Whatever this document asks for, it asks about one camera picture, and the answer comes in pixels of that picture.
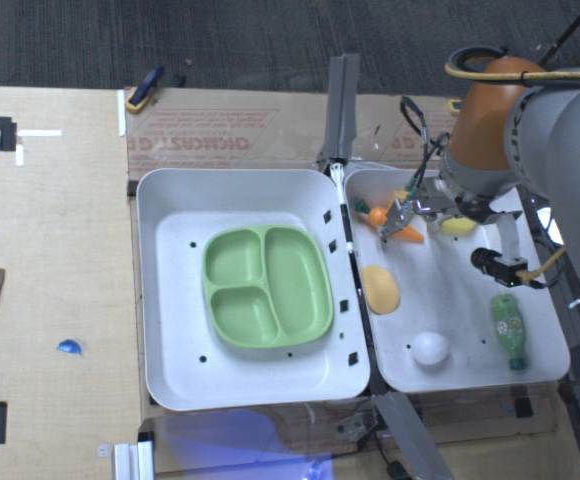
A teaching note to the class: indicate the black cylinder on white bracket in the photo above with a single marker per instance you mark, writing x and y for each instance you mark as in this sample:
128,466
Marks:
492,263

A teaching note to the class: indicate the green plastic bottle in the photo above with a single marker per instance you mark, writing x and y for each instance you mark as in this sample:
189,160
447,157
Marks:
509,328

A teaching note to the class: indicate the white egg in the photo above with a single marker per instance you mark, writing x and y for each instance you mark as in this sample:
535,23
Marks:
431,349

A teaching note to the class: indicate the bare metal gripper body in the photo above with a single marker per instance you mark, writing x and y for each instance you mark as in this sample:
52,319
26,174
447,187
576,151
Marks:
445,200

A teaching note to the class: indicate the yellow oval bread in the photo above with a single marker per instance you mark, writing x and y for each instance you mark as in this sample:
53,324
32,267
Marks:
381,290

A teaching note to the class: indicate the orange carrot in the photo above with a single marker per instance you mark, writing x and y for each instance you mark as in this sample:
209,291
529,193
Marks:
377,216

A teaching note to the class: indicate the green divided plate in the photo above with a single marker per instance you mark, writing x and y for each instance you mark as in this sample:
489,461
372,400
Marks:
290,278

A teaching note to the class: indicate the brown cardboard board red print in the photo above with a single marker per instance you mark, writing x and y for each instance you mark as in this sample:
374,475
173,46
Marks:
230,138

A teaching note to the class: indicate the white plastic tray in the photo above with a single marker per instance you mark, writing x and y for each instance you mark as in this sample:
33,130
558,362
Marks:
450,308
180,288

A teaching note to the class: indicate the small blue piece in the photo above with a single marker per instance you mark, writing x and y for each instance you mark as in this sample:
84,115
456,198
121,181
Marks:
69,347

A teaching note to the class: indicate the yellow lemon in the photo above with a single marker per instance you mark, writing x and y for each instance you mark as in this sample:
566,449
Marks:
460,225

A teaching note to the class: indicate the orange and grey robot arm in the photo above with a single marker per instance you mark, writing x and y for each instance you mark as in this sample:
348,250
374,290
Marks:
530,133

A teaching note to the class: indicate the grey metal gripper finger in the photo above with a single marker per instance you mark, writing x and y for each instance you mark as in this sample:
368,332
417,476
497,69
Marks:
416,207
394,220

